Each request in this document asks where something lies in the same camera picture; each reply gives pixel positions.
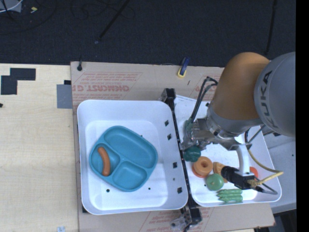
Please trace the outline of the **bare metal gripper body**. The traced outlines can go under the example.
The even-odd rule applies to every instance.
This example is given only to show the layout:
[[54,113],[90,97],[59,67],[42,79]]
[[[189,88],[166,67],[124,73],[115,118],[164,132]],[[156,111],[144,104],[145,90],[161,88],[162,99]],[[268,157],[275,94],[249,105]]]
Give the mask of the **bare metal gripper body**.
[[190,133],[192,141],[197,141],[200,145],[221,144],[237,145],[237,136],[232,132],[222,129],[216,122],[207,118],[198,118],[192,126]]

